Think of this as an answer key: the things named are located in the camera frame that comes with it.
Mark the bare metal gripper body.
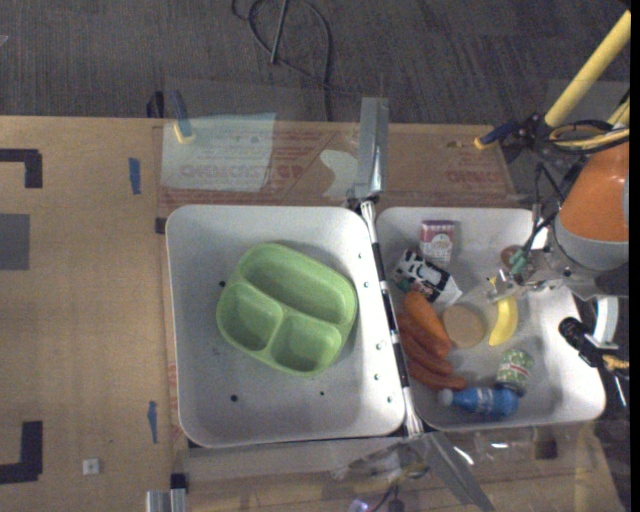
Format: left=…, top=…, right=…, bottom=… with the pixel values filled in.
left=514, top=246, right=599, bottom=300

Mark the yellow banana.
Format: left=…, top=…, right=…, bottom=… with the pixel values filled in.
left=487, top=276, right=520, bottom=348

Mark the green and white can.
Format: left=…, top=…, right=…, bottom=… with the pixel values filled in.
left=495, top=347, right=536, bottom=397

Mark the black and white milk carton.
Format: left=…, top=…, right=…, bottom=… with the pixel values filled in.
left=390, top=249, right=464, bottom=306

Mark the orange carrot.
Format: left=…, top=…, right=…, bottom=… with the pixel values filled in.
left=402, top=290, right=454, bottom=357

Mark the pink and white carton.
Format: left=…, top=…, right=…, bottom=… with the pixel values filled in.
left=419, top=219, right=458, bottom=265

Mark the red-brown sausage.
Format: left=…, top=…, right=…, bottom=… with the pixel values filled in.
left=406, top=358, right=468, bottom=392
left=397, top=319, right=455, bottom=377

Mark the white plastic tray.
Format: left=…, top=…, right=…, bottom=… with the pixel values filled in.
left=164, top=203, right=407, bottom=449
left=374, top=205, right=608, bottom=433

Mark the blue bottle white cap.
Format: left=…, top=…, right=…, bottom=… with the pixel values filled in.
left=436, top=385, right=522, bottom=419

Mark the thin black and white rod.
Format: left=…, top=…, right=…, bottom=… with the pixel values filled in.
left=359, top=201, right=425, bottom=437

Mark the brown cardboard board red print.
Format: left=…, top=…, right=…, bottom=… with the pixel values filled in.
left=151, top=121, right=557, bottom=461

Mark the green divided plate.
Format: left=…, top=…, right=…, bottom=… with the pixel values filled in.
left=215, top=241, right=360, bottom=378

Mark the black cylinder on white bracket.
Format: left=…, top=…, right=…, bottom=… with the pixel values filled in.
left=558, top=294, right=622, bottom=367

